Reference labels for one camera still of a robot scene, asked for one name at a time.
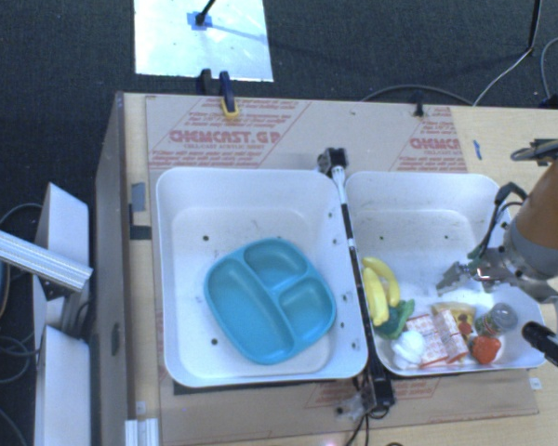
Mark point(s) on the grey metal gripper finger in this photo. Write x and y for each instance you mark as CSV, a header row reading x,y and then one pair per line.
x,y
451,279
465,266

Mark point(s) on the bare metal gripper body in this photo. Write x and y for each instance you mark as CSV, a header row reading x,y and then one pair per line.
x,y
497,267

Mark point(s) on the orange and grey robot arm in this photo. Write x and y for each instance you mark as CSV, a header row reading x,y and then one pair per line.
x,y
548,202

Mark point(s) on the yellow pizza slice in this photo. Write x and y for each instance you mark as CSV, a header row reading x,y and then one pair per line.
x,y
460,311

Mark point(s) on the clear plastic bottle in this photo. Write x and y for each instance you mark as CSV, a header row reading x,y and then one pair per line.
x,y
497,318

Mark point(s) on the orange and white carton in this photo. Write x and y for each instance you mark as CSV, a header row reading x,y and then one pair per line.
x,y
428,342
452,335

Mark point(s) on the yellow banana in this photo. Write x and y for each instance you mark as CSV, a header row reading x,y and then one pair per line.
x,y
375,297
385,272

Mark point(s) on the green broccoli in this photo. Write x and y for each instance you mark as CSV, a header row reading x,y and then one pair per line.
x,y
397,319

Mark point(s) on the white plastic tray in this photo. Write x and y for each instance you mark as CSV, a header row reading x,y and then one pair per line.
x,y
242,193
414,212

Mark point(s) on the white garlic bulb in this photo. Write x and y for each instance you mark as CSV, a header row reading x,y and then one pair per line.
x,y
409,349

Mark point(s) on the thin black and white rod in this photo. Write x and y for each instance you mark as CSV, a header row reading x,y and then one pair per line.
x,y
350,235

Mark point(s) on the blue divided plate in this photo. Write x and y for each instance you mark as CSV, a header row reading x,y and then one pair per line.
x,y
260,305

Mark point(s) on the brown cardboard board, red print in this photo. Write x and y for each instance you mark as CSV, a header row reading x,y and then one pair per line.
x,y
307,128

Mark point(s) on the black cylinder on white bracket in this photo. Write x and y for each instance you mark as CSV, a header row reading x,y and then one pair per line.
x,y
546,339

